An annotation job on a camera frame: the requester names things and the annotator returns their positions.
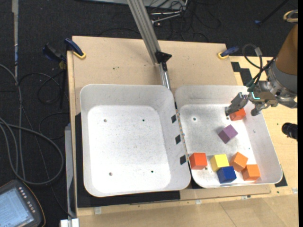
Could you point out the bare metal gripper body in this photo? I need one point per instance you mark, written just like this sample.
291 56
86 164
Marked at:
264 92

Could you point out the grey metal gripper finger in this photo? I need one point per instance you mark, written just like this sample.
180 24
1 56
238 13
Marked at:
258 108
237 103

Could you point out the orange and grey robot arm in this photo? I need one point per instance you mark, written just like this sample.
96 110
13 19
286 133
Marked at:
288 55

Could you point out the dark orange cube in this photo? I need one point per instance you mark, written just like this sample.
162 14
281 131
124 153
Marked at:
198 161
239 115

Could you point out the purple cube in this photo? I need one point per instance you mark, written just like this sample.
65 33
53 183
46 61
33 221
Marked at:
227 133

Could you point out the white plastic tray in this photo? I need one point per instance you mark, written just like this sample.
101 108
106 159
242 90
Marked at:
206 131
129 141

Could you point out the yellow cube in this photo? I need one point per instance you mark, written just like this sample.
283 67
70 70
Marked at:
219 161

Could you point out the blue cube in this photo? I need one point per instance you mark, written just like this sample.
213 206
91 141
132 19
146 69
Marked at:
226 174

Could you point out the pale wood board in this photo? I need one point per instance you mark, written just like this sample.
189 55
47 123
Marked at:
123 63

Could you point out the black cylinder on white bracket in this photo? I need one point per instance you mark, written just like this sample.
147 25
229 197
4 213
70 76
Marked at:
290 130

